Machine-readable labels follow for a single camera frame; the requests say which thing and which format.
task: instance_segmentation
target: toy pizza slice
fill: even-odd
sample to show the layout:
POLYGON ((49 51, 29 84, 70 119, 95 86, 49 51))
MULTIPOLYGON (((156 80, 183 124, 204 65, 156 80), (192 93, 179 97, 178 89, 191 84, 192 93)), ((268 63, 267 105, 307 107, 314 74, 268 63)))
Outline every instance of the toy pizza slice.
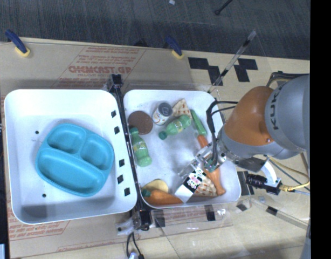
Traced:
POLYGON ((196 191, 194 192, 194 196, 217 196, 216 187, 213 182, 207 178, 206 176, 202 177, 203 182, 200 183, 196 191))
POLYGON ((188 115, 189 118, 192 119, 192 114, 188 109, 188 105, 185 99, 181 99, 173 106, 173 116, 181 116, 181 115, 188 115))

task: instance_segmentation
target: toy bottle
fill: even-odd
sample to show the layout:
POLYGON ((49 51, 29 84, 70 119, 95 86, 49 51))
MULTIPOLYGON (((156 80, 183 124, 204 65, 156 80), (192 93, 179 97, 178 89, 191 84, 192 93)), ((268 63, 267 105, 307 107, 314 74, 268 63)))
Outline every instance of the toy bottle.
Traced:
POLYGON ((164 140, 168 135, 175 135, 182 132, 185 128, 190 126, 191 123, 192 120, 188 115, 181 115, 179 118, 169 123, 165 131, 161 131, 158 136, 164 140))
POLYGON ((139 136, 139 131, 136 127, 129 130, 132 137, 132 149, 137 159, 137 164, 140 167, 149 166, 152 163, 152 159, 149 156, 148 147, 145 141, 139 136))

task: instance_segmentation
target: yellow cable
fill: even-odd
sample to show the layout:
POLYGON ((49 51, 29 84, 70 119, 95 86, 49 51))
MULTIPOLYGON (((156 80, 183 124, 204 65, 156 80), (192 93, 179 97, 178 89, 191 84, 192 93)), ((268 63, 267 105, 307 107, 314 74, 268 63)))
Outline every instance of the yellow cable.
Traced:
MULTIPOLYGON (((274 162, 275 164, 280 165, 281 167, 283 167, 283 168, 285 168, 285 169, 288 169, 288 170, 291 170, 291 171, 296 172, 296 173, 298 173, 298 174, 304 175, 305 177, 308 178, 308 175, 307 175, 307 174, 302 173, 302 172, 300 172, 300 171, 298 171, 298 170, 291 169, 291 168, 289 168, 289 167, 283 165, 282 163, 280 163, 279 161, 277 161, 277 160, 274 159, 273 157, 270 157, 270 160, 271 160, 272 162, 274 162)), ((306 182, 306 183, 304 183, 304 184, 297 185, 297 186, 289 186, 289 185, 284 185, 284 184, 283 184, 283 185, 279 186, 279 189, 281 189, 281 190, 287 192, 287 191, 293 191, 293 190, 296 190, 296 189, 299 189, 299 188, 306 187, 306 186, 308 186, 309 184, 310 184, 310 181, 309 181, 309 180, 308 180, 308 182, 306 182)))

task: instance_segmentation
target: blue plate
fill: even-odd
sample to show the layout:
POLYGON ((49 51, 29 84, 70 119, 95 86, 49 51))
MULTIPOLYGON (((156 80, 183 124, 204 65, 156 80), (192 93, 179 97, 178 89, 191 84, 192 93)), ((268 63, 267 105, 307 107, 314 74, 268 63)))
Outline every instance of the blue plate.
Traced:
POLYGON ((36 171, 51 185, 78 196, 92 196, 105 184, 114 161, 113 146, 98 134, 64 123, 43 141, 36 171))

